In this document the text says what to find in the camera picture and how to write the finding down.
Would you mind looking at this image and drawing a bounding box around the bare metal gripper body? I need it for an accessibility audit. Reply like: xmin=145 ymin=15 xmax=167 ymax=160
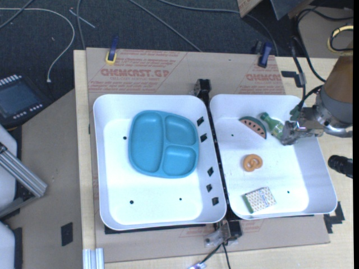
xmin=297 ymin=106 xmax=338 ymax=138

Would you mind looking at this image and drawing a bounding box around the green bottle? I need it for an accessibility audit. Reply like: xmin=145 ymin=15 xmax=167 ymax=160
xmin=259 ymin=112 xmax=285 ymax=139

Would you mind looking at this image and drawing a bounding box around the watermelon slice toy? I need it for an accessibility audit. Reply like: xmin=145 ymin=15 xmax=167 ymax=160
xmin=238 ymin=116 xmax=268 ymax=140

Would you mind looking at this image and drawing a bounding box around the white plastic tray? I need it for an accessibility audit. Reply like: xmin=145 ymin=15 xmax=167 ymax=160
xmin=92 ymin=94 xmax=228 ymax=231
xmin=209 ymin=93 xmax=338 ymax=221

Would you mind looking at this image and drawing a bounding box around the orange pretzel toy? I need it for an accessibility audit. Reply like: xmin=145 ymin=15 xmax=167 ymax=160
xmin=242 ymin=154 xmax=264 ymax=172

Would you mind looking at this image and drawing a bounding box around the patterned packet with green edge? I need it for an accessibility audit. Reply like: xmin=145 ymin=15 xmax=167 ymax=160
xmin=242 ymin=186 xmax=278 ymax=215

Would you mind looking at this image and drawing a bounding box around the brown cardboard board red print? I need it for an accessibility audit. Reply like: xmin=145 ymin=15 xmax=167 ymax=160
xmin=85 ymin=47 xmax=332 ymax=264

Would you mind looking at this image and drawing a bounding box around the blue divided plate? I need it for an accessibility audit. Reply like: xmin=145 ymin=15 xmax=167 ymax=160
xmin=127 ymin=110 xmax=200 ymax=179

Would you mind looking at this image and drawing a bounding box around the black block with thin wires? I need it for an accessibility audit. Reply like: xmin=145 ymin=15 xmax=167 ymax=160
xmin=214 ymin=220 xmax=242 ymax=247
xmin=195 ymin=78 xmax=211 ymax=98

